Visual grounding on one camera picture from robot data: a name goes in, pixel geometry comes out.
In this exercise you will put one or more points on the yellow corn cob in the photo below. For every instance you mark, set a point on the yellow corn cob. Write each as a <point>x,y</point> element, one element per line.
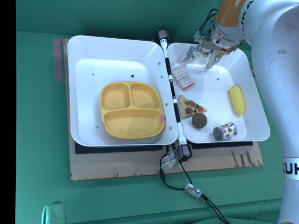
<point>237,99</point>

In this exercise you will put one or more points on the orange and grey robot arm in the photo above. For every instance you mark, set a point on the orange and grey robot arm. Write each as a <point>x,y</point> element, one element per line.
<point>271,55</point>

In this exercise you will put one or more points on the white plastic tray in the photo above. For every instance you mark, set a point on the white plastic tray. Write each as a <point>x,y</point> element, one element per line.
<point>112,66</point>
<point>217,97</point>

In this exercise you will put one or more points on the brown cardboard board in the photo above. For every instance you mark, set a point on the brown cardboard board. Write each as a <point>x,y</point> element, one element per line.
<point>210,157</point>

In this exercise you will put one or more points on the toy pizza slice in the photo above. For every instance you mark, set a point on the toy pizza slice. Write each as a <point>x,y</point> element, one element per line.
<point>188,107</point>

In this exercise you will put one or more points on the brown round biscuit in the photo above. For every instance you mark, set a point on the brown round biscuit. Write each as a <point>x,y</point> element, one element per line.
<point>199,120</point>

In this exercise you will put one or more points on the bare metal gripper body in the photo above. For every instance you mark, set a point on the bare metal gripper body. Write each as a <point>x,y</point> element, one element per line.
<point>210,44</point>

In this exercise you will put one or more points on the yellow divided plate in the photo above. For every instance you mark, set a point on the yellow divided plate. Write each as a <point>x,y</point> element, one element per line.
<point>130,111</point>

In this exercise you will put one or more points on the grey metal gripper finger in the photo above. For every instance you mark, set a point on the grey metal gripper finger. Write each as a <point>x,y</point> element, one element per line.
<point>212,60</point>
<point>189,55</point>

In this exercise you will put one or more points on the white can with red print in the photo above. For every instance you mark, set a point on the white can with red print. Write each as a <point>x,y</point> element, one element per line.
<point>226,131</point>

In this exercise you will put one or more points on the black and white thin rod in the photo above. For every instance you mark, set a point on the black and white thin rod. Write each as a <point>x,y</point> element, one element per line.
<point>173,90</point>

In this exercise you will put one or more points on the orange and white carton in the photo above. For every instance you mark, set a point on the orange and white carton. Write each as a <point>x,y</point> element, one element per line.
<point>183,78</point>

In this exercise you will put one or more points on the red and yellow packet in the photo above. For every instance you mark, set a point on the red and yellow packet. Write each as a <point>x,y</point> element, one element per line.
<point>230,50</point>

